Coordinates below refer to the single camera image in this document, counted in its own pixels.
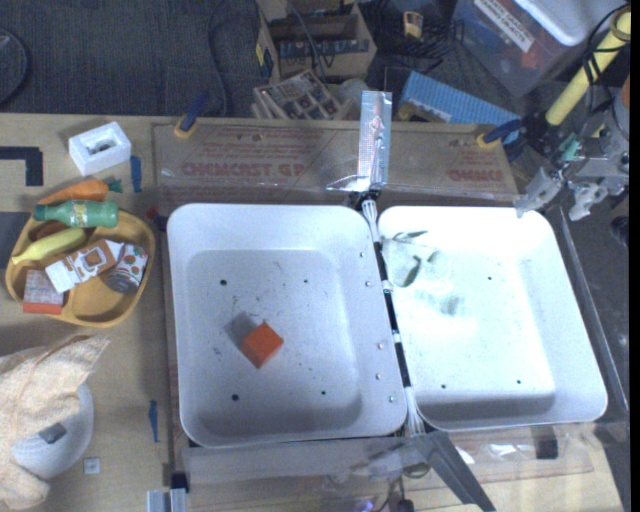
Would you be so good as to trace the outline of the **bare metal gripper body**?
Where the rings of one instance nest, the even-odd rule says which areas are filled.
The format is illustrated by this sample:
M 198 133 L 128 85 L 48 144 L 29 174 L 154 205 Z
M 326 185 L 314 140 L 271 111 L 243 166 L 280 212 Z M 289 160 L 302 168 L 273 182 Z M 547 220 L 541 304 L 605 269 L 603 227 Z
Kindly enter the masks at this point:
M 628 112 L 595 114 L 578 138 L 574 160 L 563 171 L 575 186 L 595 184 L 621 194 L 629 184 Z

